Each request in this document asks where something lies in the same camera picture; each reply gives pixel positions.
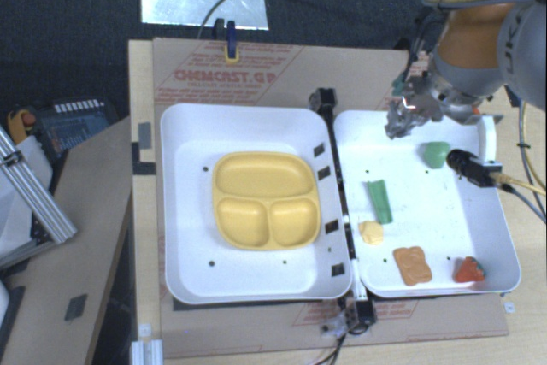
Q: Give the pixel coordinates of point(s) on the yellow divided plate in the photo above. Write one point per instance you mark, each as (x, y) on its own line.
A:
(265, 201)

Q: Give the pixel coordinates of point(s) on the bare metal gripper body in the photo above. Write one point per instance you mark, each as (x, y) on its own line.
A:
(440, 100)

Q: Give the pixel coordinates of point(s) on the black cylinder on white bracket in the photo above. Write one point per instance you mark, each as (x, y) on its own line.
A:
(470, 166)

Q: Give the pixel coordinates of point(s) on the pale yellow toy lump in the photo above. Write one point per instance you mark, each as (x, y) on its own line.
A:
(371, 232)

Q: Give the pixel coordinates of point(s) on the brown cardboard board red print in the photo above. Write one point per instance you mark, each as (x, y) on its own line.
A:
(273, 72)

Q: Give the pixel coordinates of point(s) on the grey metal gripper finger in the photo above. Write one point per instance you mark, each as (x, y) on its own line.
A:
(392, 125)
(411, 120)

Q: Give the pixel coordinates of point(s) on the green rounded toy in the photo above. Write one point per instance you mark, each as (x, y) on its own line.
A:
(435, 154)

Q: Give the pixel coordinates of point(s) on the white plastic tray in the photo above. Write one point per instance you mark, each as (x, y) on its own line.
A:
(444, 218)
(192, 201)

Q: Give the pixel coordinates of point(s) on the orange toy biscuit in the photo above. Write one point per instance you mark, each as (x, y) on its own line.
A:
(412, 266)

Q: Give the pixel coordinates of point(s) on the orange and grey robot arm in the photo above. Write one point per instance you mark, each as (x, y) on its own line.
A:
(474, 34)

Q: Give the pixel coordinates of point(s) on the red toy strawberry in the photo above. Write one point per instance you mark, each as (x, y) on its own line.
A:
(468, 271)

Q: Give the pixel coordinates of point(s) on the green long toy vegetable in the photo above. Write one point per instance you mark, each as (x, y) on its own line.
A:
(379, 201)

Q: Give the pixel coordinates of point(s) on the thin black and white rod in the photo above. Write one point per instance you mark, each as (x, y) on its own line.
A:
(339, 192)

